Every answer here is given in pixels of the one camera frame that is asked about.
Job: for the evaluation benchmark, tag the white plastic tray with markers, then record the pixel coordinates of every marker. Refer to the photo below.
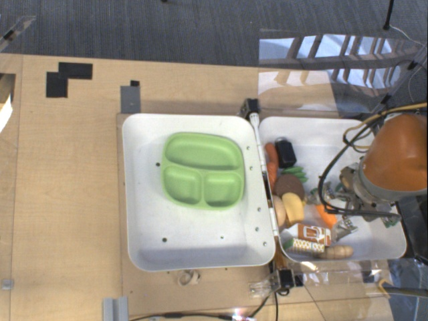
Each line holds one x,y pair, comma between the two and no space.
317,135
147,212

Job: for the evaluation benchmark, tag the green divided plate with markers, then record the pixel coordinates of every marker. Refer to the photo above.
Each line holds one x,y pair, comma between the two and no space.
200,152

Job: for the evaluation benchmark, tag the orange and white carton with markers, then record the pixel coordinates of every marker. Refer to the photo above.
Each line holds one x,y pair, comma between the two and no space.
312,233

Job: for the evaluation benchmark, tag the red sausage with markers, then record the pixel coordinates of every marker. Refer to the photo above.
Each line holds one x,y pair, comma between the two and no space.
271,150

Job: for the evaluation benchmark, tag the green and white patterned packet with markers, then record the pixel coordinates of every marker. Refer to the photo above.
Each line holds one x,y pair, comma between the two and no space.
306,246

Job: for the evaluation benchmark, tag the brown round biscuit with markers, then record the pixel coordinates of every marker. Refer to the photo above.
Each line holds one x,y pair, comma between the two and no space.
289,186

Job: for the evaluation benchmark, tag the beige bread roll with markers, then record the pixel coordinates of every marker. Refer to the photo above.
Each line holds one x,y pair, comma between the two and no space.
279,211

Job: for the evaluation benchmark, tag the beige curled band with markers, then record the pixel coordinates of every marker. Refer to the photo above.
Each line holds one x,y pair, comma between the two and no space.
189,278

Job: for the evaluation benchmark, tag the black bottle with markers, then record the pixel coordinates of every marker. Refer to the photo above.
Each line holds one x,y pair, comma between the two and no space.
286,152

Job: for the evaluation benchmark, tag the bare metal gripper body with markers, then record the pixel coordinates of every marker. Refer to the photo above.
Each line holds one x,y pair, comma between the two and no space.
350,180

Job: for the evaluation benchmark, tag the small orange carrot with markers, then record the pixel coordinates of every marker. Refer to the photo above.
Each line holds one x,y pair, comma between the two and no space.
326,215

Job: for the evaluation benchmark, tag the beige peanut-shaped bread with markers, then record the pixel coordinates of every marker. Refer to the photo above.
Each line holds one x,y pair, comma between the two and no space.
337,252

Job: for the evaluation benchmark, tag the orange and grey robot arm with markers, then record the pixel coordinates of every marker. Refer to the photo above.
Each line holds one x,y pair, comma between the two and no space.
398,152

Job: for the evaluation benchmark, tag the yellow banana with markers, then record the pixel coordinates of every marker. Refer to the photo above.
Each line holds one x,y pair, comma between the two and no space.
293,207

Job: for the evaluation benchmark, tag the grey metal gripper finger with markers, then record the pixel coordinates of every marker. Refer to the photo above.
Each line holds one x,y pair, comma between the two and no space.
326,194
346,228

